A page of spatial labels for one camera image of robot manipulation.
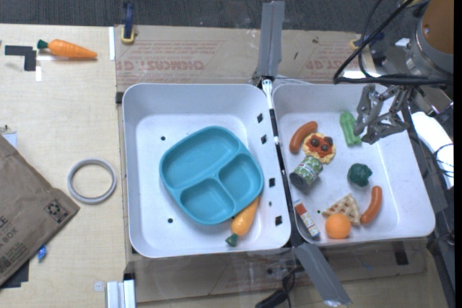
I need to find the brown cardboard board red print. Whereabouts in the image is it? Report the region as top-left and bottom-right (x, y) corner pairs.
(114, 24), (438, 302)

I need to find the tan waffle slice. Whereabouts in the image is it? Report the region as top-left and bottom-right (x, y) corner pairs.
(321, 193), (362, 227)

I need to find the orange ball fruit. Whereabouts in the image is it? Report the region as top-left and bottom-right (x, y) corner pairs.
(324, 213), (352, 240)

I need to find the small red and white carton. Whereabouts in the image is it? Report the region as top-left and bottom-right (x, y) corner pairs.
(292, 198), (322, 239)

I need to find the orange-brown sausage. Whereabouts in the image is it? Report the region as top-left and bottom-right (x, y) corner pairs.
(289, 120), (319, 155)
(359, 185), (383, 226)

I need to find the light green asparagus bundle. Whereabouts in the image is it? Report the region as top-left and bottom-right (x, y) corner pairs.
(339, 110), (363, 148)

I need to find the green labelled can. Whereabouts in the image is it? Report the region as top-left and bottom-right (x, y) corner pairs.
(289, 154), (324, 191)

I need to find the white tape ring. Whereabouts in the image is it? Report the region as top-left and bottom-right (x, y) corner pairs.
(66, 158), (118, 206)

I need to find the yellow spaghetti with meatballs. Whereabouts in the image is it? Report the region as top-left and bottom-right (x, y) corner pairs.
(301, 132), (337, 164)

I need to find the blue divided plate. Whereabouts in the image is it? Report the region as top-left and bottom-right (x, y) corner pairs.
(159, 125), (265, 226)

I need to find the brown paper envelope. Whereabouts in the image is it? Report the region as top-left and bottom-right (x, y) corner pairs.
(0, 132), (82, 288)

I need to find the white plastic tray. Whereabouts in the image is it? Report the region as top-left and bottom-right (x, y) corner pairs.
(271, 82), (437, 247)
(121, 82), (292, 259)

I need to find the orange carrot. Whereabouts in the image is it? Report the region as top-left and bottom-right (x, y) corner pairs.
(225, 195), (261, 247)
(36, 38), (98, 61)

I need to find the dark green broccoli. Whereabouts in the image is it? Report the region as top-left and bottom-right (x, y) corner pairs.
(346, 162), (374, 188)

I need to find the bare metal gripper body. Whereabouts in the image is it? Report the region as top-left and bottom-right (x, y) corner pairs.
(382, 45), (455, 113)

